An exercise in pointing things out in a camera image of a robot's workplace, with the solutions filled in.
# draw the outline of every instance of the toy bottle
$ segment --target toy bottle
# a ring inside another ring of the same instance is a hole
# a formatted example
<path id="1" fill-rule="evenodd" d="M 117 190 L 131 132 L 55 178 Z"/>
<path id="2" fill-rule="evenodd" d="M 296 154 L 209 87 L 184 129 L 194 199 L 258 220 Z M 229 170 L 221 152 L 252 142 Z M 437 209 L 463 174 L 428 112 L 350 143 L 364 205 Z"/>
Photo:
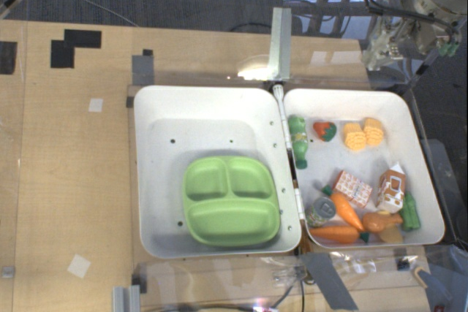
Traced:
<path id="1" fill-rule="evenodd" d="M 287 125 L 290 128 L 295 166 L 298 169 L 306 169 L 306 152 L 309 147 L 306 134 L 306 122 L 302 117 L 292 115 L 288 118 Z"/>

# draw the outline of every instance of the toy can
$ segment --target toy can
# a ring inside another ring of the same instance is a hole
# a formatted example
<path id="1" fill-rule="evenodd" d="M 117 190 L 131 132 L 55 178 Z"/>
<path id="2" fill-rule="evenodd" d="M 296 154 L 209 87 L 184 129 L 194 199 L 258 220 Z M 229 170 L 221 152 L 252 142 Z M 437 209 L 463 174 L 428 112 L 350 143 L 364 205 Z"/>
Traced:
<path id="1" fill-rule="evenodd" d="M 306 210 L 307 224 L 310 227 L 321 227 L 335 214 L 335 203 L 327 197 L 320 197 Z"/>

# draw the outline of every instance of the toy carrot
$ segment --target toy carrot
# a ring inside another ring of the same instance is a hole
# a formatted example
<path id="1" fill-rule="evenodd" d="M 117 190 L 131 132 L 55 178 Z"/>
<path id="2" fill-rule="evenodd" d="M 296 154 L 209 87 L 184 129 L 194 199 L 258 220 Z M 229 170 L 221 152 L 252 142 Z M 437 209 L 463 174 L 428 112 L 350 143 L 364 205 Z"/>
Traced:
<path id="1" fill-rule="evenodd" d="M 354 243 L 359 237 L 367 241 L 367 233 L 359 234 L 355 227 L 317 227 L 309 229 L 311 235 L 329 240 L 335 240 L 343 244 Z"/>
<path id="2" fill-rule="evenodd" d="M 330 197 L 333 203 L 335 203 L 336 213 L 338 216 L 343 218 L 344 221 L 355 227 L 360 232 L 366 231 L 358 214 L 352 209 L 351 204 L 346 200 L 343 194 L 333 192 L 329 185 L 325 186 L 322 191 Z"/>

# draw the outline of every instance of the wooden table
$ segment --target wooden table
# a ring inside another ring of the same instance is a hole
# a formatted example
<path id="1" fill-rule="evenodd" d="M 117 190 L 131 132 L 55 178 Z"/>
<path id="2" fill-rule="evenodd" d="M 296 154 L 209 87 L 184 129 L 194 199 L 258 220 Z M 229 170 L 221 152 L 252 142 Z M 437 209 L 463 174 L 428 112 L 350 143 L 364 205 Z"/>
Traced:
<path id="1" fill-rule="evenodd" d="M 63 39 L 66 28 L 102 31 L 102 47 L 76 48 L 74 69 L 51 69 L 50 41 Z M 176 302 L 210 300 L 214 280 L 224 292 L 211 300 L 235 299 L 230 303 L 254 287 L 272 299 L 284 291 L 265 258 L 164 262 L 137 249 L 132 228 L 132 55 L 153 50 L 157 83 L 240 85 L 237 71 L 268 54 L 269 36 L 3 20 L 0 41 L 18 43 L 14 75 L 0 75 L 0 267 L 16 270 L 0 278 L 0 311 L 110 311 L 112 288 L 130 285 L 135 265 L 147 261 L 160 283 L 170 273 Z M 337 51 L 346 64 L 333 58 Z M 369 88 L 358 51 L 356 41 L 293 37 L 292 75 L 309 86 Z M 103 99 L 101 112 L 88 111 L 91 99 Z M 422 248 L 408 251 L 424 261 Z M 67 271 L 76 254 L 91 262 L 83 278 Z M 210 274 L 217 276 L 209 281 Z M 390 300 L 395 310 L 428 308 L 409 273 L 343 278 L 362 311 Z M 143 304 L 167 300 L 162 290 L 167 284 L 142 295 Z M 307 311 L 329 309 L 316 286 L 306 293 Z M 298 311 L 300 303 L 295 290 L 282 311 Z"/>

